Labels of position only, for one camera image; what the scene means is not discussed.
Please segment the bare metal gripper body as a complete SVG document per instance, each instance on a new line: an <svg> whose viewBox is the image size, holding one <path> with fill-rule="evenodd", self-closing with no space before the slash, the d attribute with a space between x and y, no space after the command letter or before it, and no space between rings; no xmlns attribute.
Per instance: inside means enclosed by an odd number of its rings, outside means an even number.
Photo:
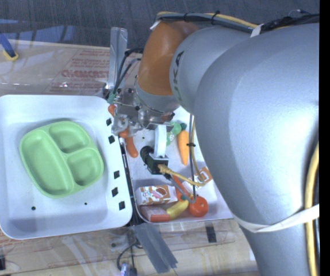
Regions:
<svg viewBox="0 0 330 276"><path fill-rule="evenodd" d="M113 122L121 120L124 131L129 123L140 123L144 129L155 129L168 124L174 116L173 95L153 95L139 87L112 92Z"/></svg>

